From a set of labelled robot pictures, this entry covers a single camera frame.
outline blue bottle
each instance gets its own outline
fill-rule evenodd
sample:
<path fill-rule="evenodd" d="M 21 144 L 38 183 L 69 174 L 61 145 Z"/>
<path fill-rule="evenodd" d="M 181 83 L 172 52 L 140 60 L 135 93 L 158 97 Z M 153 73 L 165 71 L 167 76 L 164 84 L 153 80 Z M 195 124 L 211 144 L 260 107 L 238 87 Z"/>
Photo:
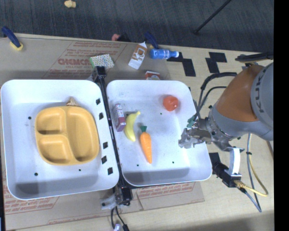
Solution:
<path fill-rule="evenodd" d="M 150 51 L 150 57 L 152 59 L 169 59 L 171 57 L 178 57 L 178 51 L 170 51 L 166 49 L 152 49 Z"/>

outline orange toy carrot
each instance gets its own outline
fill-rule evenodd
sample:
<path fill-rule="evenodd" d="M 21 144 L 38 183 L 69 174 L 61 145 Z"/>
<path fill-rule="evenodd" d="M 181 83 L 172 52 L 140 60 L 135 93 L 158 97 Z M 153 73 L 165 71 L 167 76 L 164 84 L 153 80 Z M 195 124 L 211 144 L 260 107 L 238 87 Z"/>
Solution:
<path fill-rule="evenodd" d="M 151 142 L 151 136 L 146 132 L 146 126 L 140 127 L 142 133 L 140 135 L 140 144 L 141 148 L 144 152 L 144 155 L 148 162 L 152 163 L 152 142 Z"/>

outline carrot green top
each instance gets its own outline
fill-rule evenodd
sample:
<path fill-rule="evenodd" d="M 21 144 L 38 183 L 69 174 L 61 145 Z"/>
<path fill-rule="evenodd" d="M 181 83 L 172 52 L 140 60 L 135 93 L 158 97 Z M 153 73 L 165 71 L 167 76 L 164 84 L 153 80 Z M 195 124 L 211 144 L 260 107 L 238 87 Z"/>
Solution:
<path fill-rule="evenodd" d="M 140 129 L 141 129 L 142 132 L 145 132 L 146 131 L 146 126 L 141 126 Z"/>

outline yellow toy banana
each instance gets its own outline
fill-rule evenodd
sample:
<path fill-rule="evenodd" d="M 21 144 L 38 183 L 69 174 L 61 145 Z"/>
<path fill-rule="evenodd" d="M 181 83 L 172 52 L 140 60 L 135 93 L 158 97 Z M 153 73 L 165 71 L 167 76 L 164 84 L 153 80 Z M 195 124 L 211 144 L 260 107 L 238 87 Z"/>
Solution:
<path fill-rule="evenodd" d="M 124 133 L 126 137 L 133 142 L 136 141 L 136 136 L 134 133 L 134 123 L 138 115 L 140 115 L 140 111 L 137 111 L 136 113 L 133 114 L 129 114 L 125 121 L 126 126 L 124 128 Z"/>

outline table surface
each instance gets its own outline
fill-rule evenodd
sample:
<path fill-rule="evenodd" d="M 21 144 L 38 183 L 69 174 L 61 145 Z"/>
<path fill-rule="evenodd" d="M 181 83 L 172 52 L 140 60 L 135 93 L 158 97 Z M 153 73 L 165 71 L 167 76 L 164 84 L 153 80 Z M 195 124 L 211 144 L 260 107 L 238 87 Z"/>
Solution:
<path fill-rule="evenodd" d="M 185 59 L 191 59 L 196 76 L 186 76 L 181 62 L 159 61 L 161 66 L 167 68 L 168 79 L 178 80 L 185 83 L 191 90 L 195 101 L 198 101 L 200 86 L 204 79 L 209 76 L 210 70 L 208 63 L 213 64 L 215 71 L 219 72 L 237 72 L 239 73 L 244 66 L 243 63 L 235 61 L 235 58 L 241 54 L 254 54 L 253 52 L 224 51 L 214 49 L 200 49 L 189 47 L 176 47 L 161 45 L 161 48 L 179 51 Z M 215 56 L 225 57 L 226 62 L 218 62 Z M 120 64 L 127 65 L 130 55 L 123 57 Z M 258 62 L 259 65 L 266 66 L 271 60 Z M 8 78 L 6 72 L 0 71 L 0 81 L 6 81 Z M 232 77 L 217 78 L 209 82 L 207 90 L 214 86 L 226 86 L 232 80 Z M 208 96 L 206 105 L 201 111 L 201 116 L 205 117 L 209 113 L 209 105 L 214 105 L 222 93 L 222 89 L 216 89 Z M 242 136 L 240 140 L 233 140 L 232 146 L 246 148 L 248 135 Z M 209 153 L 218 152 L 221 161 L 229 164 L 229 153 L 220 151 L 215 145 L 207 145 Z M 251 137 L 250 150 L 252 152 L 252 162 L 254 168 L 267 188 L 269 195 L 262 197 L 258 195 L 259 203 L 262 208 L 260 213 L 251 200 L 242 194 L 237 188 L 227 188 L 220 178 L 212 175 L 208 180 L 202 181 L 201 188 L 205 198 L 204 202 L 188 205 L 179 205 L 161 209 L 146 210 L 141 212 L 132 212 L 121 214 L 121 218 L 129 226 L 131 231 L 170 231 L 170 230 L 202 230 L 202 231 L 224 231 L 224 230 L 242 230 L 242 231 L 271 231 L 274 229 L 274 160 L 273 160 L 273 142 L 268 143 L 257 136 Z M 246 163 L 246 154 L 241 154 L 240 173 L 242 181 L 250 185 L 248 167 Z M 256 178 L 253 178 L 255 188 L 263 192 Z M 49 230 L 49 226 L 40 226 L 22 230 L 43 231 Z M 110 216 L 72 221 L 68 223 L 54 224 L 52 230 L 101 230 L 111 231 Z"/>

